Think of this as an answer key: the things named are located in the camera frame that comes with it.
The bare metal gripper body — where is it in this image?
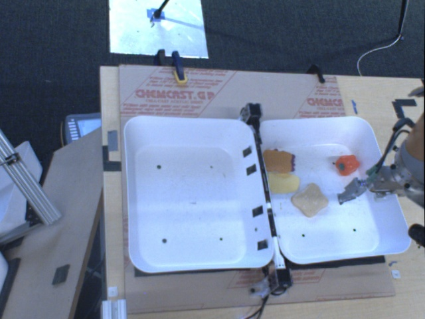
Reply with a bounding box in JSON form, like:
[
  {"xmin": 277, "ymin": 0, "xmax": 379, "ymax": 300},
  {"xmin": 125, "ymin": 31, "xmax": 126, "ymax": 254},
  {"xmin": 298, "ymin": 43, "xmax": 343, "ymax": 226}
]
[{"xmin": 364, "ymin": 165, "xmax": 416, "ymax": 201}]

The thin black and white rod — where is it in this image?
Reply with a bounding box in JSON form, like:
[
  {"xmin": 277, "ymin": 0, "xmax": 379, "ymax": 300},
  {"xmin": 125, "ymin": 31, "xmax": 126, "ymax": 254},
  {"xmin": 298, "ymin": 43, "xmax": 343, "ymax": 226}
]
[{"xmin": 252, "ymin": 123, "xmax": 286, "ymax": 269}]

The white plastic tray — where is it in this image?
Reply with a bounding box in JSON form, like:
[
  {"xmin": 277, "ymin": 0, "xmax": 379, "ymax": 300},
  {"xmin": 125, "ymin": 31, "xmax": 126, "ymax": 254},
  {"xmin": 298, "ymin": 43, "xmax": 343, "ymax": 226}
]
[
  {"xmin": 258, "ymin": 116, "xmax": 413, "ymax": 266},
  {"xmin": 123, "ymin": 115, "xmax": 276, "ymax": 274}
]

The orange toast with purple edge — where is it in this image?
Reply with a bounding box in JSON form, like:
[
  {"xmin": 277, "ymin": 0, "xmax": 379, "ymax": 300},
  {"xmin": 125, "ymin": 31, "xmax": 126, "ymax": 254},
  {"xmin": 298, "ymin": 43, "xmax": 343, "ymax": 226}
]
[{"xmin": 262, "ymin": 148, "xmax": 297, "ymax": 174}]

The orange toy bell pepper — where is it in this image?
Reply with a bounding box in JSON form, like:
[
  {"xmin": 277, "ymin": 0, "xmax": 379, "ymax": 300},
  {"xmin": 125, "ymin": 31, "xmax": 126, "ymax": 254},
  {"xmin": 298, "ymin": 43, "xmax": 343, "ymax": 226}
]
[{"xmin": 335, "ymin": 154, "xmax": 361, "ymax": 177}]

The beige toy biscuit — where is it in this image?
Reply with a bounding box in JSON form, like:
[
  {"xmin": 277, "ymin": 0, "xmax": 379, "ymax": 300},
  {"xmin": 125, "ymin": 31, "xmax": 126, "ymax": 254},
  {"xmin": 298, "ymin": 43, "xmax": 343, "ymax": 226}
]
[{"xmin": 290, "ymin": 182, "xmax": 330, "ymax": 219}]

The black block with thin wires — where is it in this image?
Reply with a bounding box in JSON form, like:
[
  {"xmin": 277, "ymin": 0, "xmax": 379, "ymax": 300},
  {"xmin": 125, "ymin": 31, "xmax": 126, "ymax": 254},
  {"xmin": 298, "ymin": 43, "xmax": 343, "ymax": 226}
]
[
  {"xmin": 268, "ymin": 266, "xmax": 294, "ymax": 296},
  {"xmin": 239, "ymin": 102, "xmax": 264, "ymax": 126}
]

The brown cardboard board red print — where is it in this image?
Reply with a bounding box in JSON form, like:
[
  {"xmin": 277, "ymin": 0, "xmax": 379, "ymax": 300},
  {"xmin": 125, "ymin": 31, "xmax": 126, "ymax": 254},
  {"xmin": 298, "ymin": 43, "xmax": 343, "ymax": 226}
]
[{"xmin": 118, "ymin": 64, "xmax": 397, "ymax": 315}]

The yellow toy food slice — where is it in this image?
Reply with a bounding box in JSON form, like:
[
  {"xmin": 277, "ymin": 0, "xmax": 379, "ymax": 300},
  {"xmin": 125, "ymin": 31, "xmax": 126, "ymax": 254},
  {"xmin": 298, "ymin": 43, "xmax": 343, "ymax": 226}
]
[{"xmin": 267, "ymin": 171, "xmax": 301, "ymax": 195}]

